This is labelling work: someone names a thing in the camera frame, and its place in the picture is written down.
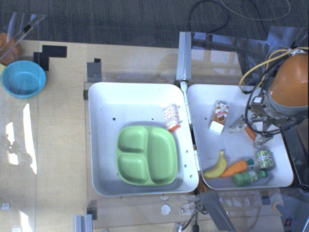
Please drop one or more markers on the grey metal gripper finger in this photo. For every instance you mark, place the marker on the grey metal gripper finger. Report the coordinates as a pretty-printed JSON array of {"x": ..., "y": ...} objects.
[
  {"x": 237, "y": 125},
  {"x": 263, "y": 140}
]

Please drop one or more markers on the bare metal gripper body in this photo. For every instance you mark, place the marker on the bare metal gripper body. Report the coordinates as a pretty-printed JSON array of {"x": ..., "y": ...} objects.
[{"x": 277, "y": 121}]

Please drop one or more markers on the orange toy sausage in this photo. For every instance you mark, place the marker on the orange toy sausage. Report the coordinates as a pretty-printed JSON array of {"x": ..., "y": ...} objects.
[{"x": 251, "y": 133}]

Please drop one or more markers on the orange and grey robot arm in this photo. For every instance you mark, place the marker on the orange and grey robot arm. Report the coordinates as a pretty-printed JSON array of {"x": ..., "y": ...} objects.
[{"x": 290, "y": 81}]

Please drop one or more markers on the white plastic tray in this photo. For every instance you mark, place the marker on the white plastic tray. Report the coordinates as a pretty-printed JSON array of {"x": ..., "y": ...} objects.
[
  {"x": 231, "y": 141},
  {"x": 135, "y": 110}
]

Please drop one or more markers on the green and white can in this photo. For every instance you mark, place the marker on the green and white can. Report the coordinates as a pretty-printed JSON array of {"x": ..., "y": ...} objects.
[{"x": 264, "y": 159}]

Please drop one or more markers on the brown and white carton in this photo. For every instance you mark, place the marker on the brown and white carton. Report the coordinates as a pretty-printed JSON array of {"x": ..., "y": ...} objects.
[{"x": 219, "y": 118}]

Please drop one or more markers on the orange carrot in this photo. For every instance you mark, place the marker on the orange carrot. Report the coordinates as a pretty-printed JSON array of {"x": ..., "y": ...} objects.
[{"x": 235, "y": 168}]

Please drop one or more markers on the green plastic bottle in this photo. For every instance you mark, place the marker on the green plastic bottle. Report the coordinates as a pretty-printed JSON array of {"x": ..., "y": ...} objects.
[{"x": 246, "y": 178}]

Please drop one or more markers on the yellow banana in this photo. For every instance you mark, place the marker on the yellow banana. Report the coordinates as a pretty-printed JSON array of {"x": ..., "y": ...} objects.
[{"x": 218, "y": 168}]

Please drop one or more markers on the thin black and white rod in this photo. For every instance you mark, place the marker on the thin black and white rod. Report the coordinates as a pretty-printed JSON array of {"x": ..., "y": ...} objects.
[{"x": 189, "y": 120}]

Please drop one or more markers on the white and orange carton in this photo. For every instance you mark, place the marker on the white and orange carton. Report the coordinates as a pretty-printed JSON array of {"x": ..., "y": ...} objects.
[{"x": 172, "y": 117}]

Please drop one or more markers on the green divided plate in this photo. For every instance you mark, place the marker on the green divided plate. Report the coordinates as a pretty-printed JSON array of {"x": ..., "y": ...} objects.
[{"x": 147, "y": 156}]

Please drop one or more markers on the blue bowl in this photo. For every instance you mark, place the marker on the blue bowl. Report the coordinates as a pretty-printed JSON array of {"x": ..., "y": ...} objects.
[{"x": 23, "y": 81}]

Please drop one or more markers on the brown bread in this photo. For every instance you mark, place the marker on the brown bread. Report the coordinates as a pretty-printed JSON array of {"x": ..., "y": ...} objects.
[{"x": 9, "y": 49}]

